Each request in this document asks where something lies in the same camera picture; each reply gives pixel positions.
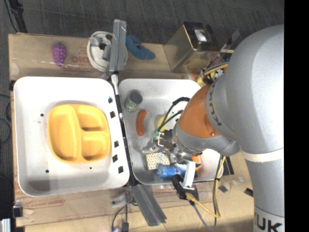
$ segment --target red sausage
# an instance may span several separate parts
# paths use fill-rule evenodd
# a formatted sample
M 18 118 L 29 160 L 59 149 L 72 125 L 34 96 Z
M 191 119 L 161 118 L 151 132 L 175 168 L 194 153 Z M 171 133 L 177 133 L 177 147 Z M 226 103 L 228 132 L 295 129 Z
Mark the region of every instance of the red sausage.
M 136 118 L 136 132 L 137 132 L 137 135 L 138 136 L 143 136 L 144 135 L 144 128 L 143 128 L 143 122 L 144 122 L 144 119 L 146 117 L 146 110 L 141 110 L 139 112 L 139 114 L 137 115 L 137 118 Z

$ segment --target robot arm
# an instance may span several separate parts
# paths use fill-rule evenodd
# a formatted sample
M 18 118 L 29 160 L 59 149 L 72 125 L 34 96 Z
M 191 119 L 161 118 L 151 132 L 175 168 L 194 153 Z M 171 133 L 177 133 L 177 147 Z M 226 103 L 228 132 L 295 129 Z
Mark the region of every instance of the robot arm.
M 283 232 L 284 26 L 263 29 L 233 53 L 228 70 L 204 86 L 175 126 L 178 160 L 206 148 L 242 151 L 254 189 L 254 231 Z

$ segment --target blue glove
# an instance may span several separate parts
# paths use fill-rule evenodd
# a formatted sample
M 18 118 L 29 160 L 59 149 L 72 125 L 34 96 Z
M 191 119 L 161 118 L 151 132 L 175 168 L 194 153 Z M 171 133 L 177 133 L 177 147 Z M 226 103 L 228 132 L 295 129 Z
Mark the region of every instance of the blue glove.
M 145 47 L 139 45 L 141 41 L 139 38 L 132 34 L 126 36 L 126 47 L 138 59 L 154 59 L 155 54 Z

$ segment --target black metal post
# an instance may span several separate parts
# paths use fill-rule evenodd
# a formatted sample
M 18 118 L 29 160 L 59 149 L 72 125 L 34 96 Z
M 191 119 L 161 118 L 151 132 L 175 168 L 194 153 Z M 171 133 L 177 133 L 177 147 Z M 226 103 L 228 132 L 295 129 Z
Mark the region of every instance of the black metal post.
M 18 2 L 18 0 L 9 0 L 11 11 L 15 16 L 19 31 L 22 33 L 28 33 L 26 24 L 24 22 L 22 13 L 24 11 L 23 6 Z

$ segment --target yellow divided plate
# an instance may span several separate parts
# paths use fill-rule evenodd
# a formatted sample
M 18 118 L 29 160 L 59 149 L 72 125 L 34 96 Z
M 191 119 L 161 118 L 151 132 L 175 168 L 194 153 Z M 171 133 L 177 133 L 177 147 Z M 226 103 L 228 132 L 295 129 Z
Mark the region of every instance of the yellow divided plate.
M 48 116 L 48 139 L 53 155 L 65 163 L 85 163 L 105 158 L 111 135 L 105 114 L 82 104 L 54 107 Z

